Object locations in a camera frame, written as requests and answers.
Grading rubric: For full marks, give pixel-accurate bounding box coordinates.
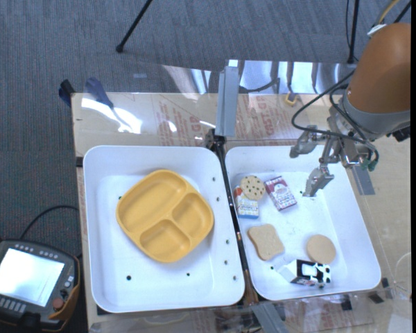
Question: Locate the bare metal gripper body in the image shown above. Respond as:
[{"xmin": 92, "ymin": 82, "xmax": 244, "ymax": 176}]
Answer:
[{"xmin": 320, "ymin": 111, "xmax": 378, "ymax": 169}]

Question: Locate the red and white carton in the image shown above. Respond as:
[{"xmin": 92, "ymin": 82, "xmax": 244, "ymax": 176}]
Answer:
[{"xmin": 263, "ymin": 176, "xmax": 298, "ymax": 212}]

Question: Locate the white plastic tray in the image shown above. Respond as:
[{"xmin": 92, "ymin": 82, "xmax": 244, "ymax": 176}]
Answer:
[
  {"xmin": 82, "ymin": 145, "xmax": 246, "ymax": 314},
  {"xmin": 224, "ymin": 145, "xmax": 383, "ymax": 302}
]

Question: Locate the tan chocolate chip biscuit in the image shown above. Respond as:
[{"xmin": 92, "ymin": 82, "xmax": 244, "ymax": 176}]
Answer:
[{"xmin": 239, "ymin": 175, "xmax": 266, "ymax": 202}]

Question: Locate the plain round tan biscuit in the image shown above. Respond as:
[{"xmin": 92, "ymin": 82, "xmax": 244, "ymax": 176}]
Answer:
[{"xmin": 305, "ymin": 234, "xmax": 338, "ymax": 265}]

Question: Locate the blue white orange carton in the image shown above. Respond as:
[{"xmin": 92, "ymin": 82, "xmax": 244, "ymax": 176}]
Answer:
[{"xmin": 232, "ymin": 185, "xmax": 260, "ymax": 220}]

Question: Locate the tan bread slice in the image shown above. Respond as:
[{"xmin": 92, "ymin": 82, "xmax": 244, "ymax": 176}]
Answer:
[{"xmin": 246, "ymin": 223, "xmax": 286, "ymax": 262}]

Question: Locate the black and white milk carton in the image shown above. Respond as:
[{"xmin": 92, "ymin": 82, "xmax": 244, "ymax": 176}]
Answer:
[{"xmin": 277, "ymin": 258, "xmax": 333, "ymax": 289}]

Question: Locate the brown cardboard board red print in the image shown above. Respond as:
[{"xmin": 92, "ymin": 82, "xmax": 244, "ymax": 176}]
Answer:
[{"xmin": 71, "ymin": 92, "xmax": 412, "ymax": 333}]

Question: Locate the yellow divided plate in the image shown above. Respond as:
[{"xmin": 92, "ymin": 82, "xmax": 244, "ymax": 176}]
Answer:
[{"xmin": 115, "ymin": 169, "xmax": 215, "ymax": 264}]

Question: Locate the black cylinder on white bracket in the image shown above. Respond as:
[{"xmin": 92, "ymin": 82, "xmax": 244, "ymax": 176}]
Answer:
[{"xmin": 390, "ymin": 126, "xmax": 412, "ymax": 143}]

